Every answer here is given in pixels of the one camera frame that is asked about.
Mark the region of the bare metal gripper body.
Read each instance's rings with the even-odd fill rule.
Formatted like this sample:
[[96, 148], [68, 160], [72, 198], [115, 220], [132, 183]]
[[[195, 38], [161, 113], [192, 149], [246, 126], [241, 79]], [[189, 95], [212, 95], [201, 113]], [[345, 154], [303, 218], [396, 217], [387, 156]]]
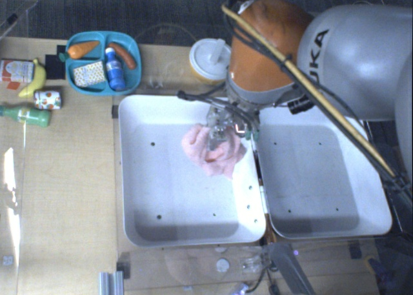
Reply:
[[236, 103], [228, 101], [211, 102], [206, 121], [212, 135], [225, 135], [227, 130], [233, 131], [235, 135], [259, 134], [257, 116], [247, 113]]

